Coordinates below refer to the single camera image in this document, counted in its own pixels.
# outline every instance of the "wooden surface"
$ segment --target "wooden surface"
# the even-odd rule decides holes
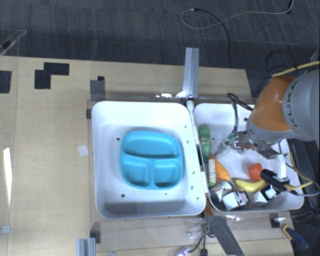
[[[19,72],[19,77],[17,89],[13,87],[10,94],[0,94],[1,122],[6,120],[7,127],[15,127],[9,133],[3,127],[0,130],[1,135],[15,138],[10,215],[6,216],[11,232],[8,241],[7,236],[1,234],[0,245],[6,247],[8,242],[8,256],[74,256],[76,240],[88,238],[91,228],[89,159],[87,155],[80,156],[78,151],[78,146],[88,147],[86,109],[90,99],[90,80],[104,76],[107,92],[134,90],[137,93],[174,95],[182,89],[184,68],[24,57],[18,58],[18,62],[14,57],[1,59],[5,60],[1,61],[1,69],[7,65],[6,68]],[[69,63],[69,76],[52,75],[50,90],[34,89],[35,70],[43,70],[44,62]],[[241,97],[251,95],[245,71],[236,69],[200,68],[199,91],[217,95],[231,92]],[[8,116],[8,113],[15,112],[15,103],[14,123],[15,117]],[[1,207],[4,195],[1,191]],[[140,241],[141,249],[152,246],[144,240],[146,234],[162,227],[150,227],[145,222],[142,228],[134,229],[123,224],[125,228],[121,233],[119,224],[112,223],[114,233],[110,233],[110,241],[116,246],[109,246],[116,247],[119,256],[169,256],[185,241],[185,237],[179,240],[172,229],[172,247],[124,251],[127,244],[136,241]],[[283,239],[279,229],[263,227],[263,231],[273,232],[275,239],[241,242],[246,255],[272,255],[273,251],[274,255],[293,255],[289,240]],[[236,228],[237,239],[241,234]],[[217,255],[223,255],[216,240],[208,246],[212,247],[212,252],[217,250]],[[272,248],[270,251],[264,251],[269,247]]]

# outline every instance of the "blue divided tray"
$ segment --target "blue divided tray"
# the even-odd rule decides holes
[[[179,142],[157,131],[128,132],[120,145],[120,171],[127,184],[140,189],[170,189],[183,175]]]

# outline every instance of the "banana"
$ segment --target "banana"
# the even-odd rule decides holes
[[[249,193],[255,193],[259,190],[262,190],[266,184],[264,180],[249,182],[242,179],[236,179],[234,184],[241,190],[244,190]]]

